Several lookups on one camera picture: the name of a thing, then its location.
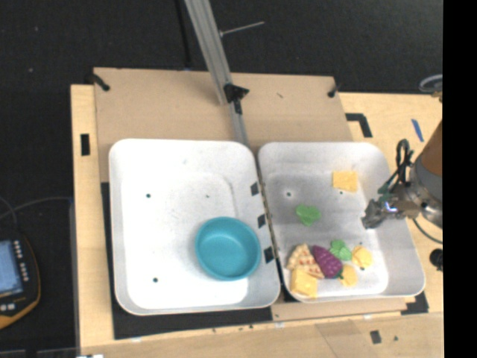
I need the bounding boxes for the toy pizza slice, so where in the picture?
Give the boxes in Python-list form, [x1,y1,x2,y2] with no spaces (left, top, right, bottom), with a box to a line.
[285,242,326,280]

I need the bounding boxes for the brown cardboard board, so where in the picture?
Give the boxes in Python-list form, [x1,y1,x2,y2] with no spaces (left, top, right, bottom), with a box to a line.
[92,66,411,322]

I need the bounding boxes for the yellow square cracker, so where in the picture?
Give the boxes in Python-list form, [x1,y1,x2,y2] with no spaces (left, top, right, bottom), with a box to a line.
[331,169,359,194]

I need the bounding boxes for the yellow toy food piece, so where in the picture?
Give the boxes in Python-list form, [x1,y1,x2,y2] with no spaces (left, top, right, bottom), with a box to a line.
[351,245,374,269]
[338,264,359,288]

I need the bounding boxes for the purple toy grapes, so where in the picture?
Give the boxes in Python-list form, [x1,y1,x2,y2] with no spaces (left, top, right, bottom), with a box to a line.
[311,245,344,280]

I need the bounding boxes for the green toy broccoli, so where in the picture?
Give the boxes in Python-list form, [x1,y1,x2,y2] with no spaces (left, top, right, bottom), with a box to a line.
[329,239,353,262]
[294,204,323,227]

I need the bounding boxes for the blue bowl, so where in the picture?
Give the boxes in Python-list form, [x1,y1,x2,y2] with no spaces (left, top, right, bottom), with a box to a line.
[193,216,262,283]

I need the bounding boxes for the white plastic tray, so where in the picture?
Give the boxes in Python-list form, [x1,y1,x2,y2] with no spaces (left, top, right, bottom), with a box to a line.
[256,140,427,304]
[107,137,282,317]

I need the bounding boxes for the yellow toy cheese wedge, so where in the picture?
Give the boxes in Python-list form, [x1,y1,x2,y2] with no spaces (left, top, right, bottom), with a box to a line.
[289,267,319,299]

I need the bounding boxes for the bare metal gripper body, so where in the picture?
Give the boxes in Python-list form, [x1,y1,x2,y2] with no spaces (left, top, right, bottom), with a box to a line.
[386,183,443,229]

